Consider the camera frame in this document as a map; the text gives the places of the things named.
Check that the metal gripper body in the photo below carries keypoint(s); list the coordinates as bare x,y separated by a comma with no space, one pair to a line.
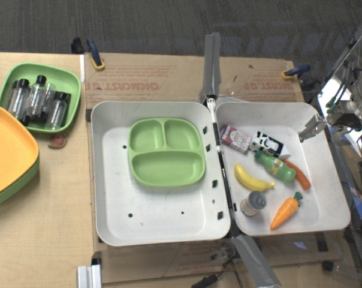
347,120

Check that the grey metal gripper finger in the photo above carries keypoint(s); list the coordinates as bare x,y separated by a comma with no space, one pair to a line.
310,133
314,121

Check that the black and white carton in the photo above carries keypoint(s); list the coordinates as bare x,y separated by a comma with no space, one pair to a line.
269,143

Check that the orange sausage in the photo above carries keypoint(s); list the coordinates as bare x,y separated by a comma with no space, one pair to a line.
302,177

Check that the green bottle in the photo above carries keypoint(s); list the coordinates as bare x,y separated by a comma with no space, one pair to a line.
277,166

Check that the white plastic tray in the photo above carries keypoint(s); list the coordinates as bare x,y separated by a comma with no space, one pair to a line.
322,196
157,214

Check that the pink carton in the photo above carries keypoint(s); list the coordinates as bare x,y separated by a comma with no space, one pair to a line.
235,138

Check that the yellow banana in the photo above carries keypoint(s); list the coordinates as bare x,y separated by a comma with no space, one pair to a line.
250,180

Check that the orange carrot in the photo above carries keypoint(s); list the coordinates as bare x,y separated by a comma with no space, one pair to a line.
284,213

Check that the small silver can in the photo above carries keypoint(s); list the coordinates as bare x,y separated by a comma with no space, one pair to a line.
253,204

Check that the brown cardboard board red print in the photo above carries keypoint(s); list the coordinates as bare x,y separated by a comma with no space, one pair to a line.
181,79

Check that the green divided plate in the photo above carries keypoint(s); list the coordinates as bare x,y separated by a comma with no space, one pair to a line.
169,168

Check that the clear bottle black cap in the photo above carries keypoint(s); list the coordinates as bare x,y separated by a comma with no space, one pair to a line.
37,96
50,90
18,99
57,114

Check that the yellow plate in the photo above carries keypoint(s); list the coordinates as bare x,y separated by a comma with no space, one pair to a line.
10,148

